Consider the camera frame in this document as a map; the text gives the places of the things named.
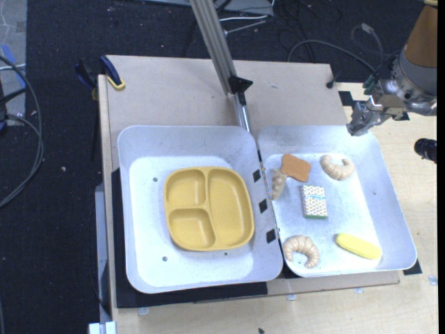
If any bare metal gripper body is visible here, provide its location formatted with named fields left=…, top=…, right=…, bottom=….
left=365, top=77, right=438, bottom=120

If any beige croissant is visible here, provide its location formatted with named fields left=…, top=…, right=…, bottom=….
left=319, top=154, right=356, bottom=182
left=282, top=234, right=321, bottom=269

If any orange toast slice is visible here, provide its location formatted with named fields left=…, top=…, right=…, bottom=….
left=280, top=153, right=312, bottom=184

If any white plastic tray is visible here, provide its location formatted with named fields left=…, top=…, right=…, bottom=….
left=117, top=125, right=284, bottom=295
left=257, top=125, right=418, bottom=279

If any patterned small carton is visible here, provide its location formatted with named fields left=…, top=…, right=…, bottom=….
left=300, top=184, right=329, bottom=220

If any beige toy pastry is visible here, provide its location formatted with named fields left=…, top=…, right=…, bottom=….
left=270, top=168, right=289, bottom=201

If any thin black and white rod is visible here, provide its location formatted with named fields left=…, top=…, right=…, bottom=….
left=233, top=93, right=281, bottom=247

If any yellow corn cob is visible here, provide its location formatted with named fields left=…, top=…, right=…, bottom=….
left=334, top=232, right=383, bottom=261

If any yellow divided plate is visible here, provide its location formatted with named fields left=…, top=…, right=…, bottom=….
left=163, top=166, right=256, bottom=253

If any brown cardboard board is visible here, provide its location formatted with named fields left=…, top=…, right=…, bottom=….
left=105, top=54, right=401, bottom=297

